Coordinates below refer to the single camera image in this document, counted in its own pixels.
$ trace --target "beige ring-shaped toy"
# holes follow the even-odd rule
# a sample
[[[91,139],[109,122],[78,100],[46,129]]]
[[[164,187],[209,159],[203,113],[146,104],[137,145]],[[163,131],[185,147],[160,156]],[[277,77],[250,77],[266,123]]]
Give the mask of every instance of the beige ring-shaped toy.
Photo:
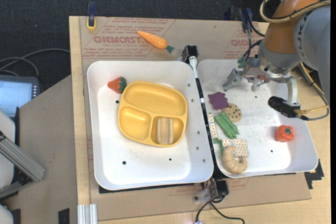
[[[223,164],[225,169],[232,174],[241,174],[247,168],[247,160],[245,157],[239,157],[237,160],[233,156],[233,152],[235,151],[235,147],[226,146],[223,151]]]

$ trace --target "yellow bowl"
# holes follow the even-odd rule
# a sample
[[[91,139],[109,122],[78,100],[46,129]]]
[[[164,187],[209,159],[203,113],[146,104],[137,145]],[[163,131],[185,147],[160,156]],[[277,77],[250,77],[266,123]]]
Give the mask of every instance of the yellow bowl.
[[[170,147],[181,141],[187,121],[185,97],[177,90],[151,82],[135,81],[122,92],[118,126],[127,138],[139,143]],[[158,141],[158,121],[172,119],[172,143]]]

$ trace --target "red bell pepper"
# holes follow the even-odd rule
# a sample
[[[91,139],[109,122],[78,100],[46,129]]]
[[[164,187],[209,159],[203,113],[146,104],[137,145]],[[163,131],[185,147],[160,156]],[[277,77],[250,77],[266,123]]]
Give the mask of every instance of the red bell pepper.
[[[291,126],[281,125],[275,131],[275,140],[287,142],[294,138],[293,128]]]

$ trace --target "monitor screen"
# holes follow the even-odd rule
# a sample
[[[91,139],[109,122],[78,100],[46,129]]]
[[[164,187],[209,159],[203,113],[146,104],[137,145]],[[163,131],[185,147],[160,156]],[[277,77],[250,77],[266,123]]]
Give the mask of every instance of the monitor screen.
[[[0,80],[0,109],[13,118],[16,108],[32,99],[32,89],[30,82]]]

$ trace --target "blue and yellow clamp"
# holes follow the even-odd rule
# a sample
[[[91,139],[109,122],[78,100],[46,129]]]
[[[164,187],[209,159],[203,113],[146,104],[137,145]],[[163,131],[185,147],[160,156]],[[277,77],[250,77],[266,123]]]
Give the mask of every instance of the blue and yellow clamp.
[[[88,4],[88,18],[86,20],[86,27],[88,30],[95,30],[97,26],[96,18],[94,17],[94,11],[96,9],[96,5],[93,1],[90,1]]]

